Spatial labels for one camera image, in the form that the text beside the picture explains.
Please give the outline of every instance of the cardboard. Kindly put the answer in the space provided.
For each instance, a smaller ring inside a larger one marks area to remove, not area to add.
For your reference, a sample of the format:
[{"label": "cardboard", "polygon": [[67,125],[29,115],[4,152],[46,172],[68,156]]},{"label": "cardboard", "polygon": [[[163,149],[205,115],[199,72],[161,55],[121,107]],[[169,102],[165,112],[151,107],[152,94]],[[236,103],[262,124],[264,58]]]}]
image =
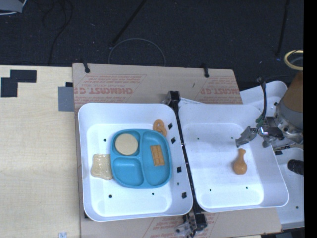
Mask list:
[{"label": "cardboard", "polygon": [[[82,238],[178,238],[175,228],[182,216],[94,222],[85,218],[82,198],[81,155],[78,110],[89,102],[162,103],[168,91],[179,91],[182,98],[205,104],[242,104],[232,70],[172,68],[131,65],[73,64],[74,107]],[[197,238],[221,238],[281,232],[275,208],[205,213],[208,226]]]}]

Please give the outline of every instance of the light wood surface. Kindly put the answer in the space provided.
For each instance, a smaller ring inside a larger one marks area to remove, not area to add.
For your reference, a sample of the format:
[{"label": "light wood surface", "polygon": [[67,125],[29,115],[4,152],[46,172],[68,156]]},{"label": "light wood surface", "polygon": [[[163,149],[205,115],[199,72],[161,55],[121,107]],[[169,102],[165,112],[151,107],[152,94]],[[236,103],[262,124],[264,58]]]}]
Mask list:
[{"label": "light wood surface", "polygon": [[37,70],[18,97],[0,98],[0,237],[80,237],[74,112],[58,111],[58,87],[71,67],[0,66]]}]

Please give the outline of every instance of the round beige toy food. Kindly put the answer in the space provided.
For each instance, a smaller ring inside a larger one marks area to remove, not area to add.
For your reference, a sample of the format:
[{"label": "round beige toy food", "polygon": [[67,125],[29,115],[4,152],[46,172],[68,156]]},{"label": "round beige toy food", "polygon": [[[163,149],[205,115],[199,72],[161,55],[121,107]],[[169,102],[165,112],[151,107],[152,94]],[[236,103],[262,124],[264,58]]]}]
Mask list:
[{"label": "round beige toy food", "polygon": [[131,134],[125,133],[121,134],[115,140],[115,148],[117,151],[123,155],[131,155],[138,149],[138,141]]}]

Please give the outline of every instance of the blue plate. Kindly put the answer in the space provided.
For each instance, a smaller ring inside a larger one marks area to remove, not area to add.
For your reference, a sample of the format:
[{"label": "blue plate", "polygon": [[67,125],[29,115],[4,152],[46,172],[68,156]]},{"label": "blue plate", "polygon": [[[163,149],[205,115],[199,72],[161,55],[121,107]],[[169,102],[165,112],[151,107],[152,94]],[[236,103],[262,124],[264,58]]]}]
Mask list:
[{"label": "blue plate", "polygon": [[[131,155],[120,154],[115,141],[122,134],[131,134],[138,141],[138,149]],[[165,165],[155,166],[151,145],[160,145]],[[150,129],[126,129],[117,132],[111,142],[111,168],[115,180],[129,188],[157,188],[167,184],[172,175],[171,154],[167,139]]]}]

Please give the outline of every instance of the toy pretzel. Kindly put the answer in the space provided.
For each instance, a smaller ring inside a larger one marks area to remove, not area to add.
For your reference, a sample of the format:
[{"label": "toy pretzel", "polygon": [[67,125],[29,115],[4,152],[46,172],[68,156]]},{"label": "toy pretzel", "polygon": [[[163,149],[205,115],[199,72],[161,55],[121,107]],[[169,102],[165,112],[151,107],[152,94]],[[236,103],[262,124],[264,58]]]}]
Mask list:
[{"label": "toy pretzel", "polygon": [[153,123],[153,130],[163,134],[164,137],[166,137],[166,135],[167,135],[167,130],[165,129],[164,122],[160,119],[156,120]]}]

